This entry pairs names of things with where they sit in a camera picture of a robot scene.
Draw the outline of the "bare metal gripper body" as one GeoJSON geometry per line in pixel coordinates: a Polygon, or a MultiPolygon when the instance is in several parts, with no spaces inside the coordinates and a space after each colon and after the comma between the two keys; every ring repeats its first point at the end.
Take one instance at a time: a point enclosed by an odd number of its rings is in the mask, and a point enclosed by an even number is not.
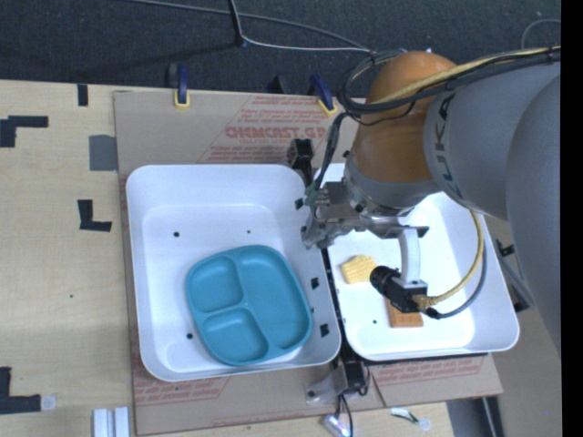
{"type": "Polygon", "coordinates": [[[419,238],[428,226],[406,224],[404,218],[412,208],[388,208],[359,194],[346,181],[327,182],[312,204],[312,221],[320,229],[337,228],[341,235],[351,231],[369,231],[380,239],[396,239],[403,231],[412,229],[419,238]]]}

